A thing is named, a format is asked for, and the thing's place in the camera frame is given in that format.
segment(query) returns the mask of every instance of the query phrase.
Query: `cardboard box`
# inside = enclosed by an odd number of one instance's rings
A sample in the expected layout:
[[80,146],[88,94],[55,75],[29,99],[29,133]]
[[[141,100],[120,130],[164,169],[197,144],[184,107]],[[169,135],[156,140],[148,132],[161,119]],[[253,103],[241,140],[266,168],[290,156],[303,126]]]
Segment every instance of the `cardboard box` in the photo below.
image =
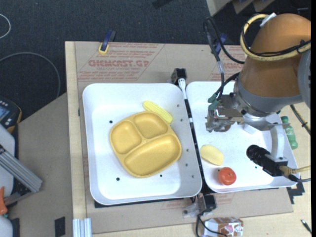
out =
[[[243,221],[235,217],[212,218],[205,222],[205,225],[212,231],[226,235],[227,237],[242,236]],[[206,236],[222,237],[217,233],[205,229]]]

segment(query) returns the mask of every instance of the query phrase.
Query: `blue clamp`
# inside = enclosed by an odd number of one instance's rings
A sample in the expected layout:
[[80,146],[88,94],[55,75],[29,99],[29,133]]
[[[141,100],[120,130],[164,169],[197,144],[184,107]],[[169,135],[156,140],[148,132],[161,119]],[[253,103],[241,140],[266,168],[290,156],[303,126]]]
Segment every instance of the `blue clamp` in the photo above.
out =
[[107,53],[109,49],[109,42],[112,42],[114,40],[116,32],[108,29],[107,34],[105,35],[103,43],[100,44],[99,46],[99,53],[104,55]]

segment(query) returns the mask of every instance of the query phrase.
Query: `yellow plate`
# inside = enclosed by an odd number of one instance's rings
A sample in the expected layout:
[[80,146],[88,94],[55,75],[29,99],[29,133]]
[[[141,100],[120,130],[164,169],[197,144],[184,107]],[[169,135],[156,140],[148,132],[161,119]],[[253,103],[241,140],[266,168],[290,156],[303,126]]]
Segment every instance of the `yellow plate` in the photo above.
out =
[[131,115],[113,126],[110,142],[123,167],[136,177],[149,177],[166,169],[182,151],[172,128],[149,111]]

